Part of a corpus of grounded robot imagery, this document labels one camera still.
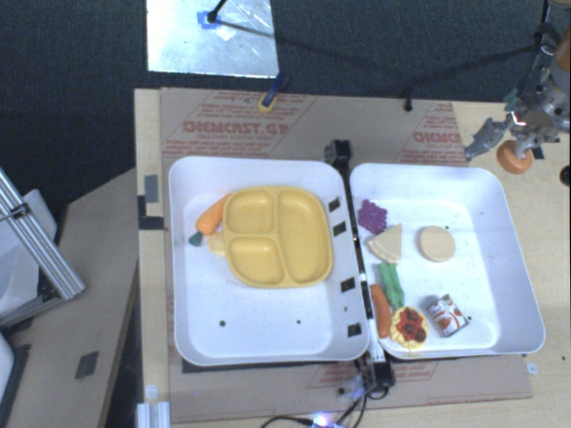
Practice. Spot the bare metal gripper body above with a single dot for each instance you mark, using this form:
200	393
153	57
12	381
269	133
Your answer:
542	120

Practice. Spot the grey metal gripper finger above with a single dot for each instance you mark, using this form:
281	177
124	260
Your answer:
525	144
484	138

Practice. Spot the orange doughnut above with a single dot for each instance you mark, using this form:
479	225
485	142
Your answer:
510	158

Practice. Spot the round beige biscuit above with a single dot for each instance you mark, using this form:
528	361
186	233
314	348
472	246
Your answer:
436	244

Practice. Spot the purple grapes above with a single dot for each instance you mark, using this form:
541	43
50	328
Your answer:
372	216

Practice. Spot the beige pizza slice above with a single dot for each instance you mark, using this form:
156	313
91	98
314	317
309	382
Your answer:
388	243

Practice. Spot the white plastic tray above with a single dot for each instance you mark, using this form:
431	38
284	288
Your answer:
259	319
486	283

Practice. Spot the thin black and white rod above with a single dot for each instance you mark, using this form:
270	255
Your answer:
357	248

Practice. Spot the green bean pods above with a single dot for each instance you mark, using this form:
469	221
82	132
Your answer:
391	285

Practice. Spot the small red and white can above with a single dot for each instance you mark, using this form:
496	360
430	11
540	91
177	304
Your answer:
447	315

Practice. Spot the orange-red sausage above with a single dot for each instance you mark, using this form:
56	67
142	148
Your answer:
382	312

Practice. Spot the yellow spaghetti with meatballs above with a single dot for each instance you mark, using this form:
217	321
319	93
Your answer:
409	328

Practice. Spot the yellow divided plate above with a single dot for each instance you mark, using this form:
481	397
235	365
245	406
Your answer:
285	234

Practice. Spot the brown cardboard board red print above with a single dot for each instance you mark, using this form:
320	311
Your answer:
250	123

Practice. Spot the orange carrot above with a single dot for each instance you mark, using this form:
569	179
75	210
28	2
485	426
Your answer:
213	216

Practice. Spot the pale yellow toy food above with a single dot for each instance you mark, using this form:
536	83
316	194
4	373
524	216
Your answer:
217	245

